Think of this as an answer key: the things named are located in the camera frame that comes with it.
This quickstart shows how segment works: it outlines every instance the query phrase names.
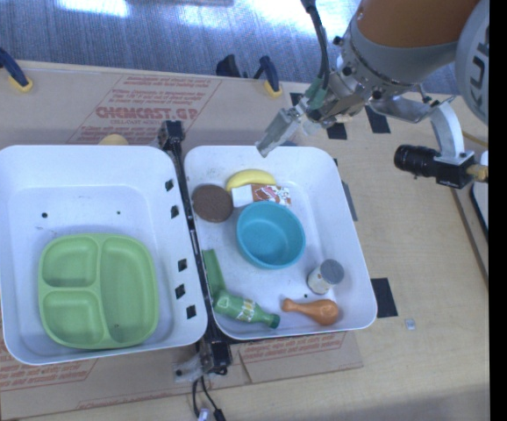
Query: green plate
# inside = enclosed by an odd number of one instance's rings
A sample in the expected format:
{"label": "green plate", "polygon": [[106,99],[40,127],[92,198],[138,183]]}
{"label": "green plate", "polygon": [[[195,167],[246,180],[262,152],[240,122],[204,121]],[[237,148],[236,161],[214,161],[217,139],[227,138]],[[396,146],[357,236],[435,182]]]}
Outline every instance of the green plate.
{"label": "green plate", "polygon": [[110,349],[143,342],[159,319],[150,253],[122,235],[51,241],[39,260],[39,313],[46,333],[64,346]]}

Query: white plastic tray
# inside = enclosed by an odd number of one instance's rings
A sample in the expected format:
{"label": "white plastic tray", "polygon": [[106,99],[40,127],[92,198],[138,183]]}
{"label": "white plastic tray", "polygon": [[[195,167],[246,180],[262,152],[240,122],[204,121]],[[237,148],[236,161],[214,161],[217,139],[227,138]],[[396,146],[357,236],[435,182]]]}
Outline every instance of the white plastic tray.
{"label": "white plastic tray", "polygon": [[[215,250],[229,292],[251,298],[265,311],[281,316],[277,329],[271,329],[215,313],[226,335],[240,340],[265,339],[351,331],[374,322],[375,294],[343,184],[328,153],[307,146],[281,146],[262,158],[254,146],[199,146],[188,152],[184,167],[190,195],[202,184],[224,187],[231,175],[246,168],[268,171],[278,185],[290,188],[290,208],[306,234],[306,250],[297,264],[281,270],[260,269],[239,253],[234,229],[240,209],[223,223],[211,223],[195,215],[200,247]],[[325,259],[337,260],[346,275],[339,285],[319,296],[311,292],[306,276]],[[333,325],[321,326],[305,315],[282,312],[285,297],[300,303],[332,299],[339,306],[339,319]]]}
{"label": "white plastic tray", "polygon": [[[144,343],[89,351],[61,346],[46,335],[38,306],[40,254],[52,239],[84,232],[132,236],[150,251],[160,321]],[[168,155],[151,146],[1,150],[0,292],[5,344],[30,365],[184,346],[200,339],[206,309]]]}

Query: teal bowl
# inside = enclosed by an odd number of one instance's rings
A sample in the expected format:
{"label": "teal bowl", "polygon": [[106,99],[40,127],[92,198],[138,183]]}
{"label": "teal bowl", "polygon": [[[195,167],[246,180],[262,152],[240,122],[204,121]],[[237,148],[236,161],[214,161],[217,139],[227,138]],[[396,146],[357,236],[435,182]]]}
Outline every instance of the teal bowl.
{"label": "teal bowl", "polygon": [[242,256],[259,268],[294,265],[306,247],[304,229],[286,206],[271,201],[249,204],[239,214],[236,238]]}

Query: banana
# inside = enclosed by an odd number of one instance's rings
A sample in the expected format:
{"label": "banana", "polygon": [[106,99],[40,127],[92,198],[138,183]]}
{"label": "banana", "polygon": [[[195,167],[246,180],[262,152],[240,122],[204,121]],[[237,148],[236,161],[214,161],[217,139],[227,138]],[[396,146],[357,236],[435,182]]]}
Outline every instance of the banana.
{"label": "banana", "polygon": [[226,191],[230,192],[236,187],[242,187],[247,184],[267,184],[274,186],[276,185],[276,181],[273,175],[265,170],[248,168],[235,173],[228,179],[226,182]]}

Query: silver can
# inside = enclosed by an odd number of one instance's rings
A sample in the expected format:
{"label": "silver can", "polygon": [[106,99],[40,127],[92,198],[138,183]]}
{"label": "silver can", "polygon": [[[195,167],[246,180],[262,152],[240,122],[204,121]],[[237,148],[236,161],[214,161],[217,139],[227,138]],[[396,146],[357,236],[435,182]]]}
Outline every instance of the silver can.
{"label": "silver can", "polygon": [[323,295],[331,287],[343,281],[344,276],[345,270],[341,264],[334,259],[327,259],[310,272],[307,283],[314,293]]}

